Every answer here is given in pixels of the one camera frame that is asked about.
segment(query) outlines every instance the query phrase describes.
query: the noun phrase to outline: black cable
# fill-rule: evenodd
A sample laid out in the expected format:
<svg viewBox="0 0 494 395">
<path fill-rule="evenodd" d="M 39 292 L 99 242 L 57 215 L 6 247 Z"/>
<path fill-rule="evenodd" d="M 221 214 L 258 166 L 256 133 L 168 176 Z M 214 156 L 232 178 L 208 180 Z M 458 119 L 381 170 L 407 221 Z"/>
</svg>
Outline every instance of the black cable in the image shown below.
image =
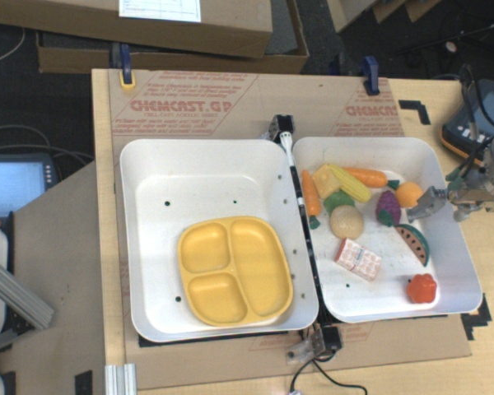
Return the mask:
<svg viewBox="0 0 494 395">
<path fill-rule="evenodd" d="M 291 385 L 289 386 L 289 393 L 295 392 L 295 383 L 296 380 L 298 379 L 298 376 L 300 376 L 300 373 L 302 373 L 302 370 L 305 369 L 308 365 L 310 365 L 313 362 L 314 359 L 311 359 L 309 361 L 306 361 L 295 373 L 293 376 L 293 380 L 291 381 Z"/>
<path fill-rule="evenodd" d="M 81 158 L 81 156 L 88 157 L 88 158 L 91 157 L 88 154 L 83 154 L 81 152 L 68 151 L 68 150 L 63 149 L 63 148 L 57 148 L 56 146 L 45 146 L 45 145 L 24 145 L 24 144 L 4 145 L 4 146 L 0 146 L 0 151 L 3 151 L 4 149 L 17 149 L 17 148 L 38 148 L 38 149 L 45 149 L 45 150 L 60 152 L 64 155 L 71 156 L 72 158 L 75 158 L 82 165 L 87 165 L 87 163 Z"/>
<path fill-rule="evenodd" d="M 442 75 L 437 75 L 432 78 L 433 81 L 439 81 L 439 80 L 444 80 L 444 81 L 458 81 L 459 80 L 459 75 L 455 75 L 453 73 L 445 73 Z"/>
<path fill-rule="evenodd" d="M 315 367 L 319 370 L 319 372 L 321 374 L 324 375 L 324 377 L 329 380 L 329 382 L 337 385 L 337 386 L 340 386 L 341 388 L 352 388 L 352 389 L 360 389 L 361 391 L 364 392 L 364 395 L 367 395 L 368 394 L 368 390 L 364 387 L 364 386 L 361 386 L 361 385 L 354 385 L 354 384 L 347 384 L 347 383 L 340 383 L 340 382 L 337 382 L 335 379 L 333 379 L 331 376 L 329 376 L 320 366 L 319 364 L 316 362 L 316 360 L 313 360 L 313 364 L 315 365 Z"/>
<path fill-rule="evenodd" d="M 476 124 L 476 118 L 474 116 L 474 109 L 472 106 L 472 101 L 468 95 L 468 85 L 464 80 L 461 80 L 461 95 L 463 96 L 463 102 L 467 109 L 468 121 L 474 125 Z"/>
<path fill-rule="evenodd" d="M 461 70 L 462 70 L 462 74 L 460 74 L 460 77 L 462 83 L 466 88 L 468 88 L 468 86 L 474 86 L 474 90 L 476 91 L 476 97 L 478 99 L 479 109 L 481 110 L 483 117 L 494 127 L 494 120 L 492 120 L 491 116 L 487 112 L 487 109 L 485 108 L 485 104 L 483 103 L 483 97 L 481 95 L 481 89 L 479 87 L 478 81 L 476 81 L 472 68 L 468 64 L 466 64 L 461 67 Z M 466 93 L 464 93 L 464 99 L 465 101 L 467 100 L 469 102 L 470 99 L 468 98 L 468 89 L 466 89 L 465 92 Z M 470 104 L 469 107 L 472 110 L 472 103 L 469 102 L 469 104 Z"/>
<path fill-rule="evenodd" d="M 22 44 L 24 44 L 24 41 L 26 41 L 26 28 L 22 28 L 22 37 L 20 38 L 20 41 L 18 41 L 18 44 L 16 44 L 11 50 L 7 51 L 7 53 L 0 56 L 0 62 L 4 58 L 8 58 L 10 55 L 14 54 L 22 46 Z"/>
<path fill-rule="evenodd" d="M 24 126 L 23 124 L 8 124 L 6 126 L 0 126 L 0 131 L 1 130 L 8 130 L 8 129 L 20 129 L 20 130 L 28 130 L 30 132 L 36 133 L 42 139 L 44 139 L 44 142 L 47 146 L 51 146 L 49 143 L 49 139 L 46 135 L 44 135 L 39 129 L 33 128 L 31 126 Z"/>
<path fill-rule="evenodd" d="M 90 154 L 86 154 L 84 152 L 79 152 L 79 151 L 70 151 L 71 154 L 74 154 L 76 156 L 81 156 L 82 158 L 86 158 L 87 160 L 93 161 L 95 158 L 94 156 L 91 156 Z M 53 158 L 60 158 L 61 156 L 66 156 L 67 153 L 60 153 L 60 154 L 55 154 Z"/>
<path fill-rule="evenodd" d="M 490 145 L 490 143 L 493 140 L 494 140 L 494 137 L 491 137 L 491 138 L 485 140 L 485 142 L 483 142 L 481 145 L 477 145 L 477 147 L 472 152 L 470 152 L 468 157 L 461 163 L 461 165 L 459 166 L 460 170 L 466 167 L 465 170 L 463 171 L 463 173 L 461 173 L 461 177 L 463 179 L 468 175 L 468 173 L 472 169 L 478 153 L 481 151 L 484 151 Z"/>
</svg>

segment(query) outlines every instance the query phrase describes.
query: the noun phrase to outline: tabletop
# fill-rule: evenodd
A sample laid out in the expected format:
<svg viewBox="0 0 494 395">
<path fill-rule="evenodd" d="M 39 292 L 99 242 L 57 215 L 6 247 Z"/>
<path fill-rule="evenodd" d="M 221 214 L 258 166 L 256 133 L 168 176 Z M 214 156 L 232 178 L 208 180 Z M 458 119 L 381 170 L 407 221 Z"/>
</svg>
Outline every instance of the tabletop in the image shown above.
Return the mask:
<svg viewBox="0 0 494 395">
<path fill-rule="evenodd" d="M 114 159 L 110 118 L 110 85 L 108 71 L 92 72 L 93 110 L 96 138 L 97 192 L 99 198 L 100 256 L 103 310 L 105 324 L 105 360 L 107 365 L 126 363 L 119 246 L 114 196 Z M 459 83 L 454 81 L 389 80 L 405 136 L 427 142 L 436 152 L 444 174 L 460 162 L 457 155 L 445 150 L 438 127 L 461 104 Z M 428 112 L 431 126 L 421 124 L 417 112 L 400 109 L 399 100 L 421 101 Z M 329 372 L 342 383 L 355 383 L 370 394 L 494 394 L 494 213 L 472 214 L 461 223 L 461 229 L 472 255 L 474 266 L 490 309 L 488 326 L 475 328 L 471 356 L 437 361 L 382 365 Z M 306 395 L 325 393 L 359 393 L 354 388 L 334 387 L 320 373 L 308 368 L 298 378 L 296 387 Z M 262 379 L 205 383 L 175 388 L 141 390 L 146 395 L 193 394 L 220 395 L 231 393 L 288 394 L 292 375 Z"/>
</svg>

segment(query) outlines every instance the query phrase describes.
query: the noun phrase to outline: yellow divided plate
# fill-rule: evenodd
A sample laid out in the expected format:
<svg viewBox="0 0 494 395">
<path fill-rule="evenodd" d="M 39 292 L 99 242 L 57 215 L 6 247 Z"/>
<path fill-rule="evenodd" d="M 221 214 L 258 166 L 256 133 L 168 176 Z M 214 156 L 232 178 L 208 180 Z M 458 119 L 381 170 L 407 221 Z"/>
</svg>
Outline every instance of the yellow divided plate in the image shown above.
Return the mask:
<svg viewBox="0 0 494 395">
<path fill-rule="evenodd" d="M 190 226 L 178 243 L 181 279 L 190 308 L 213 326 L 274 318 L 289 307 L 293 287 L 274 229 L 253 216 Z"/>
</svg>

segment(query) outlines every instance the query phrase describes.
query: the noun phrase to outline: black connector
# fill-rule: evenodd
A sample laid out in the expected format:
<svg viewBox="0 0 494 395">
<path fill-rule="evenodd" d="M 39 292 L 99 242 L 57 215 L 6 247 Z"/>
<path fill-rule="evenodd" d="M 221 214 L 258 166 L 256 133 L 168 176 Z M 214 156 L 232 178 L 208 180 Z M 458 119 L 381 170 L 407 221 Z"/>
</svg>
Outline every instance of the black connector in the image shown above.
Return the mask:
<svg viewBox="0 0 494 395">
<path fill-rule="evenodd" d="M 335 326 L 323 326 L 322 335 L 324 337 L 324 344 L 328 353 L 336 353 L 343 348 L 343 340 L 340 337 L 340 332 Z"/>
<path fill-rule="evenodd" d="M 273 121 L 269 126 L 269 140 L 280 143 L 280 133 L 295 132 L 295 121 L 292 115 L 277 114 L 273 117 Z"/>
</svg>

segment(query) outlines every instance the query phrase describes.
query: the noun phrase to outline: toy bell pepper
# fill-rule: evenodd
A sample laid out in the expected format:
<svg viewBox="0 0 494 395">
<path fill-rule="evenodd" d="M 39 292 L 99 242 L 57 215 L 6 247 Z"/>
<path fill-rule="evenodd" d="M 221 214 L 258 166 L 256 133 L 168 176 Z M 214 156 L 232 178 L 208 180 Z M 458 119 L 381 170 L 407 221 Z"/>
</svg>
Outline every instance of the toy bell pepper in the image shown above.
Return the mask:
<svg viewBox="0 0 494 395">
<path fill-rule="evenodd" d="M 417 274 L 408 284 L 406 292 L 414 303 L 431 303 L 436 299 L 437 282 L 429 273 Z"/>
</svg>

